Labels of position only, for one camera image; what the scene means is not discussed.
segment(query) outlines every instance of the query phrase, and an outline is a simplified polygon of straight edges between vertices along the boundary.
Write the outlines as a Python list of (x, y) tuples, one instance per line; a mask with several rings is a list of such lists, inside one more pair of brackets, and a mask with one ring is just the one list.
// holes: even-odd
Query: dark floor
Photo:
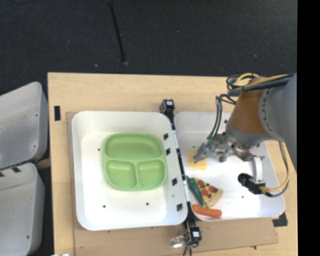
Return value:
[[(0, 0), (0, 95), (47, 72), (263, 76), (297, 71), (298, 0)], [(50, 170), (43, 243), (52, 253)]]

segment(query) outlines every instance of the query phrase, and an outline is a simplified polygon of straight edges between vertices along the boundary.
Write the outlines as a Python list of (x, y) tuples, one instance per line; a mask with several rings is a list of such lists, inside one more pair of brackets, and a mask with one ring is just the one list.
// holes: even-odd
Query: toy pizza slice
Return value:
[(217, 188), (209, 183), (206, 183), (202, 179), (198, 179), (195, 177), (193, 178), (195, 179), (196, 184), (198, 185), (204, 205), (207, 208), (212, 207), (220, 200), (223, 194), (223, 190), (221, 188)]

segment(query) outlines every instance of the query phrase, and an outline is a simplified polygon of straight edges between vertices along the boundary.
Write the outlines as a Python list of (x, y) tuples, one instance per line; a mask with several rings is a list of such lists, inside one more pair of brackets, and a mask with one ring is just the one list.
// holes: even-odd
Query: wooden table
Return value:
[[(226, 92), (225, 77), (54, 73), (48, 74), (49, 133), (54, 253), (72, 256), (181, 255), (169, 246), (180, 226), (88, 231), (73, 209), (67, 114), (80, 111), (155, 111), (173, 99), (175, 112), (216, 110), (215, 97)], [(224, 104), (224, 111), (233, 106)], [(267, 143), (279, 182), (286, 172), (278, 143)], [(298, 255), (297, 174), (290, 162), (284, 194), (288, 226), (274, 228), (271, 218), (198, 222), (203, 234), (199, 256)]]

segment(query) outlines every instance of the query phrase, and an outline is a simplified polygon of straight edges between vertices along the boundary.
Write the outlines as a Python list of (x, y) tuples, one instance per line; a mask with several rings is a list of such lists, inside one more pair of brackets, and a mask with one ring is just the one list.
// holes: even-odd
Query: black cable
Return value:
[(282, 79), (277, 79), (277, 80), (272, 80), (268, 82), (262, 82), (262, 83), (257, 83), (255, 85), (252, 85), (252, 87), (242, 87), (242, 90), (244, 92), (248, 91), (254, 91), (254, 90), (262, 90), (262, 89), (269, 89), (273, 87), (279, 87), (279, 86), (285, 86), (289, 82), (290, 78), (282, 78)]
[(237, 81), (238, 77), (241, 76), (240, 74), (237, 75), (231, 75), (226, 79), (226, 88), (228, 95), (238, 97), (241, 93), (241, 90), (236, 90), (239, 88), (242, 88), (242, 85), (234, 85), (234, 83)]
[(198, 245), (199, 245), (199, 242), (194, 242), (191, 244), (192, 248), (196, 248), (196, 247), (198, 247)]
[(289, 181), (288, 181), (288, 183), (285, 185), (284, 189), (283, 189), (281, 192), (279, 192), (278, 194), (271, 194), (270, 192), (267, 192), (267, 193), (265, 193), (265, 195), (266, 195), (267, 197), (269, 197), (269, 198), (276, 198), (276, 197), (278, 197), (278, 196), (281, 196), (281, 195), (287, 190), (288, 186), (289, 186)]
[(217, 134), (218, 134), (218, 130), (219, 130), (220, 123), (221, 123), (221, 117), (222, 117), (222, 109), (220, 108), (220, 110), (219, 110), (219, 120), (218, 120), (218, 125), (217, 125), (217, 127), (216, 127), (216, 130), (215, 130), (214, 135), (212, 136), (212, 139), (213, 139), (213, 140), (215, 139), (215, 137), (216, 137), (216, 136), (217, 136)]
[[(242, 74), (233, 74), (231, 76), (229, 76), (227, 79), (226, 79), (226, 84), (227, 84), (227, 88), (228, 90), (233, 90), (233, 89), (236, 89), (236, 88), (239, 88), (239, 87), (242, 87), (242, 85), (235, 85), (235, 81), (237, 81), (237, 79), (242, 76)], [(251, 75), (246, 75), (244, 76), (242, 79), (247, 79), (247, 78), (256, 78), (256, 76), (252, 73)]]
[(219, 119), (219, 115), (218, 115), (218, 111), (219, 111), (219, 104), (216, 103), (216, 108), (217, 108), (217, 113), (216, 113), (216, 118), (215, 118), (215, 122), (214, 122), (214, 126), (213, 126), (213, 129), (212, 131), (210, 132), (210, 134), (208, 135), (207, 137), (207, 140), (211, 140), (214, 136), (214, 133), (216, 131), (216, 128), (217, 128), (217, 125), (218, 125), (218, 119)]
[(192, 248), (189, 244), (185, 247), (183, 256), (186, 256), (188, 248), (189, 248), (189, 255), (192, 256)]
[(125, 56), (125, 51), (124, 51), (124, 47), (122, 44), (121, 34), (120, 34), (120, 30), (119, 30), (119, 26), (118, 26), (118, 22), (117, 22), (117, 17), (116, 17), (116, 13), (115, 13), (115, 9), (114, 9), (114, 0), (107, 0), (107, 3), (110, 7), (110, 11), (111, 11), (112, 19), (113, 19), (113, 24), (114, 24), (114, 28), (115, 28), (115, 32), (116, 32), (116, 37), (118, 39), (118, 43), (119, 43), (119, 47), (120, 47), (121, 62), (124, 65), (128, 65), (128, 61)]
[(292, 78), (295, 74), (296, 73), (285, 74), (285, 75), (282, 75), (281, 77), (273, 79), (272, 81), (281, 80), (281, 79), (284, 79), (284, 78)]
[(9, 0), (9, 1), (12, 2), (12, 3), (15, 3), (15, 4), (23, 5), (23, 4), (28, 4), (28, 3), (30, 3), (30, 2), (32, 2), (34, 0)]
[(232, 99), (228, 94), (221, 94), (219, 98), (220, 98), (220, 100), (222, 102), (226, 102), (226, 103), (229, 103), (229, 104), (232, 104), (232, 105), (236, 104), (236, 101), (234, 99)]

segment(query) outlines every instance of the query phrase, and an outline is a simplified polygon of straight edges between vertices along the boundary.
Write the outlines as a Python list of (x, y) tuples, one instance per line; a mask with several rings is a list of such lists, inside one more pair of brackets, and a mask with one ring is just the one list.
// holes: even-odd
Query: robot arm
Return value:
[[(248, 84), (236, 85), (246, 78), (251, 79)], [(259, 159), (251, 154), (250, 149), (263, 141), (276, 140), (286, 144), (297, 171), (297, 74), (260, 77), (246, 73), (229, 77), (227, 84), (228, 94), (217, 97), (215, 127), (207, 138), (208, 142), (201, 145), (193, 160), (197, 162), (214, 152), (220, 162), (230, 155), (236, 155), (243, 161), (252, 161), (255, 176), (253, 185), (261, 188), (261, 184), (257, 183), (261, 177), (259, 160), (263, 157)], [(223, 96), (235, 106), (225, 132), (218, 134)], [(238, 97), (237, 101), (231, 99), (233, 96)], [(242, 176), (238, 179), (244, 182), (246, 178)]]

